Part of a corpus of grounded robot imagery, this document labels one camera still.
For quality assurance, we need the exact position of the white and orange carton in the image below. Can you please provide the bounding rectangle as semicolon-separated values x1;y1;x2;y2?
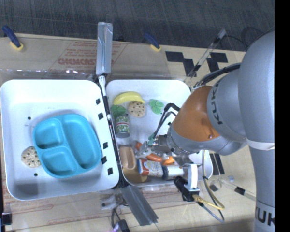
137;158;165;178

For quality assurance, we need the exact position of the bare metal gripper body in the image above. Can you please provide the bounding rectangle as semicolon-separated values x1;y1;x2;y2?
150;134;173;155

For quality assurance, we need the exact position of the orange carrot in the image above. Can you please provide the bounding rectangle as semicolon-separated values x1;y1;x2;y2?
135;142;163;163

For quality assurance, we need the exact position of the small white bottle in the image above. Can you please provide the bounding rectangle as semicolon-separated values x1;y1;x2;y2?
162;165;185;181

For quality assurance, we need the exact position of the tan hot dog bun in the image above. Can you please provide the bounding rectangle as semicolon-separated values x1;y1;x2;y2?
118;145;137;171

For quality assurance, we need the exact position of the white plastic tray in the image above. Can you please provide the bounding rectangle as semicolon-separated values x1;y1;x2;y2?
105;79;214;187
0;79;120;201

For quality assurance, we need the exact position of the brown cardboard board, red print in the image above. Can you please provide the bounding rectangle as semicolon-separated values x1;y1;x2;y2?
0;32;257;232

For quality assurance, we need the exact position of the yellow banana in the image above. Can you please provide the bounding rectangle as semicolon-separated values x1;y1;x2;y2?
113;91;146;106

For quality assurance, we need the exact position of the tan chocolate chip biscuit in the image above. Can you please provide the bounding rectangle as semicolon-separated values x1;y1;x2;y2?
21;146;42;168
128;101;146;118

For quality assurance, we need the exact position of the black cylinder on white bracket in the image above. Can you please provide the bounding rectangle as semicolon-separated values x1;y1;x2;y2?
173;163;201;202

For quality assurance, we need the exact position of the small can with green print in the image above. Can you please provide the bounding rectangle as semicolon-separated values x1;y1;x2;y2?
114;114;131;139

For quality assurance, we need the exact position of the tan bread slice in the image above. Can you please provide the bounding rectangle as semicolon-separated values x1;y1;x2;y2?
122;167;148;184

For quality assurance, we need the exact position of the blue divided plate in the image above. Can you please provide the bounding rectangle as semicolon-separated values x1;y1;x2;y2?
32;113;103;179

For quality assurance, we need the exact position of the orange sausage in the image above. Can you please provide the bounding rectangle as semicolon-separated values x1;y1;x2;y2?
161;155;175;166

